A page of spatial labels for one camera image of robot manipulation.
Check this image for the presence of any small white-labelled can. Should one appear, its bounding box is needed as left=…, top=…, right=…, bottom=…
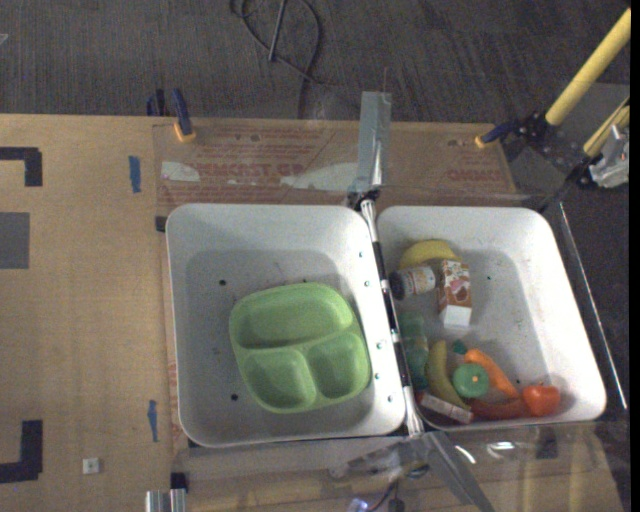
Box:
left=388, top=264, right=438, bottom=302

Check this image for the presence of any yellow-green banana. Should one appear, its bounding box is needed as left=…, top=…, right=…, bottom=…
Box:
left=424, top=339, right=472, bottom=412

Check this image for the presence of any orange pepper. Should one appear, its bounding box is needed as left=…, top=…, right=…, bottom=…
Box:
left=521, top=383, right=563, bottom=418

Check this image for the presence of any green divided plate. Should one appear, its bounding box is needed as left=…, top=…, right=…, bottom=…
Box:
left=228, top=281, right=373, bottom=416

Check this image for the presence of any yellow banana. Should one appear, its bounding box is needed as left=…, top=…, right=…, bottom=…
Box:
left=398, top=239, right=462, bottom=272

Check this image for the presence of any red sausage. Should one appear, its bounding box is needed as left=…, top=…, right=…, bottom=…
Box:
left=468, top=396, right=532, bottom=422

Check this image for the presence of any green round can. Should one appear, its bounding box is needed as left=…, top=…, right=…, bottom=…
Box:
left=451, top=362, right=491, bottom=400

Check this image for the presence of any white and brown carton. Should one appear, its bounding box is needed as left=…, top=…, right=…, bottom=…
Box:
left=435, top=258, right=474, bottom=329

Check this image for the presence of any red and white packet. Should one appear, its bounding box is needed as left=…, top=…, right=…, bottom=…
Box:
left=416, top=390, right=475, bottom=426

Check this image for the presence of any orange carrot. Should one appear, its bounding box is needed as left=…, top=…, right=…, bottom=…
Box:
left=451, top=339, right=520, bottom=400

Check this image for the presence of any brown cardboard board red print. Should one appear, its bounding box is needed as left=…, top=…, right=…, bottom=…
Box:
left=151, top=119, right=522, bottom=456

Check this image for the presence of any clear green plastic bottle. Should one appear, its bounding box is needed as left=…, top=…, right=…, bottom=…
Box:
left=397, top=311, right=432, bottom=392

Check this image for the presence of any white plastic tray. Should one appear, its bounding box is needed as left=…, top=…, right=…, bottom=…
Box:
left=164, top=202, right=408, bottom=449
left=375, top=204, right=609, bottom=433

